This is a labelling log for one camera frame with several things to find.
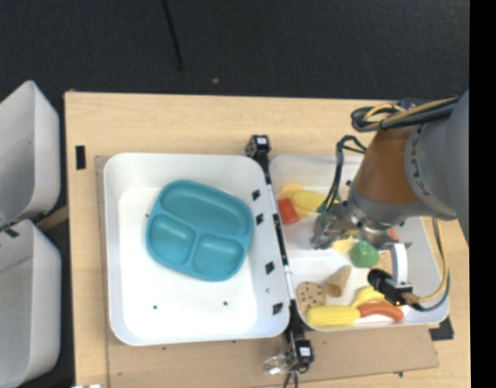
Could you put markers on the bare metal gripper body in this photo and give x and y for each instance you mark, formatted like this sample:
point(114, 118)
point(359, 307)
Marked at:
point(326, 233)

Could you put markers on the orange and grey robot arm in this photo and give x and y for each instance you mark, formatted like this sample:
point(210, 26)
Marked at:
point(393, 168)

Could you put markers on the pale yellow toy piece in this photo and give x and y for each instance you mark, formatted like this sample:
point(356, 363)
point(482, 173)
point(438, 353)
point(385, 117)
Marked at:
point(344, 245)

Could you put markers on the white plastic tray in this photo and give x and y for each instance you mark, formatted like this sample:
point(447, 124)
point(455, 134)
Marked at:
point(191, 309)
point(308, 261)

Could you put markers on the yellow corn cob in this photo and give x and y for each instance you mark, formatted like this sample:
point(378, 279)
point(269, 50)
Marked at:
point(308, 200)
point(332, 315)

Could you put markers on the green toy pear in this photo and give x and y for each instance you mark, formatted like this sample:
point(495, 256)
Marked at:
point(363, 254)

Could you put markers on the red-orange block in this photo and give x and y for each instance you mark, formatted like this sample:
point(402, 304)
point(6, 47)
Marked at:
point(288, 211)

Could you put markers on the tan ice cream cone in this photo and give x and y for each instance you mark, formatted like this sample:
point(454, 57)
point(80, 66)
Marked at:
point(338, 281)

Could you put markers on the yellow rounded toy food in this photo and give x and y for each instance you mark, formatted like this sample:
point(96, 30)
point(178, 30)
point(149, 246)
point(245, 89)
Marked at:
point(290, 188)

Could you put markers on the tan chocolate chip biscuit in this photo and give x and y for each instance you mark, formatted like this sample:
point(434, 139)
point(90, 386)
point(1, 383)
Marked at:
point(310, 295)

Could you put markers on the yellow banana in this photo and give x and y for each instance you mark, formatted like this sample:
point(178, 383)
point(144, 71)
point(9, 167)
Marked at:
point(369, 295)

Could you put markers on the orange sausage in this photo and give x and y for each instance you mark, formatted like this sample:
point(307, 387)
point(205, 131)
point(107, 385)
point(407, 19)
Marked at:
point(383, 310)

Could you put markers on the blue divided plate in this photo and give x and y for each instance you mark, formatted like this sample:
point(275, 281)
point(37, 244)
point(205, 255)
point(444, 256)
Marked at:
point(199, 229)

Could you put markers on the black cylinder on white bracket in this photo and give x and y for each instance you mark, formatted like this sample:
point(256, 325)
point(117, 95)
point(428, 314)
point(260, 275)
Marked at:
point(387, 283)

